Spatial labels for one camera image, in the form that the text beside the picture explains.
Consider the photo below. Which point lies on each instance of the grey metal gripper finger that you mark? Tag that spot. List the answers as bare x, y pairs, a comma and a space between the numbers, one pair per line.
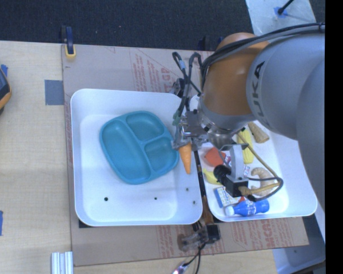
177, 142
196, 144

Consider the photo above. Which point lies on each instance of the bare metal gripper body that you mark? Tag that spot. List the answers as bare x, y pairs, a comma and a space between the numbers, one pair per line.
195, 123

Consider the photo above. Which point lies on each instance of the orange toy carrot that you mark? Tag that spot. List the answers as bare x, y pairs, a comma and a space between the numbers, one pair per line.
185, 158

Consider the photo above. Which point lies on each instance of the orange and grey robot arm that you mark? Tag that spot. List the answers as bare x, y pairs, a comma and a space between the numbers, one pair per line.
274, 90

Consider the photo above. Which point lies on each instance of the orange toy food piece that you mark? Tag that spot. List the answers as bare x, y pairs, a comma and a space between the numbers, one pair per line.
213, 156

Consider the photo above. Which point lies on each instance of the yellow banana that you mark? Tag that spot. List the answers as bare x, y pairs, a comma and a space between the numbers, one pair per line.
209, 176

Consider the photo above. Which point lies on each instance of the blue divided plate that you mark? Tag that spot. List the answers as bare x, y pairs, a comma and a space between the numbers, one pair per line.
131, 147

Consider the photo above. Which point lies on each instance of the yellow toy corn cob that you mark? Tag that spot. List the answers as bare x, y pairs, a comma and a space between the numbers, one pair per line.
248, 153

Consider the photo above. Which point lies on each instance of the white and red packet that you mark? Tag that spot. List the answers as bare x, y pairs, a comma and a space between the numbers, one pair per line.
246, 170

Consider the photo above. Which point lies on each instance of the white and blue carton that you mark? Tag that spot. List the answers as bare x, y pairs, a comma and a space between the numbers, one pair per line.
223, 197

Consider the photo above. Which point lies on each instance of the beige toy ice cream cone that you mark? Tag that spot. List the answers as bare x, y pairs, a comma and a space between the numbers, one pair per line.
258, 132

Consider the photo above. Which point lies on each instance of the beige toy croissant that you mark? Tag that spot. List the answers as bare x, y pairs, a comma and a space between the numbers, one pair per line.
263, 173

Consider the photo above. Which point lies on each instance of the white plastic tray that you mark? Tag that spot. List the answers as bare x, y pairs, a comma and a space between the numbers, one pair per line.
291, 181
131, 204

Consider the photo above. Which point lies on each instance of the blue plastic bottle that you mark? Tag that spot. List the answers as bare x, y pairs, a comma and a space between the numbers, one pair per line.
247, 208

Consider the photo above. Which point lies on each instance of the brown cardboard board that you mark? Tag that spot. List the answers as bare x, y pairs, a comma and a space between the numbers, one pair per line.
108, 67

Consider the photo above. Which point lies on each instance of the black cylinder on white bracket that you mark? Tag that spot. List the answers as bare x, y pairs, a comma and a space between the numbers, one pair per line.
236, 164

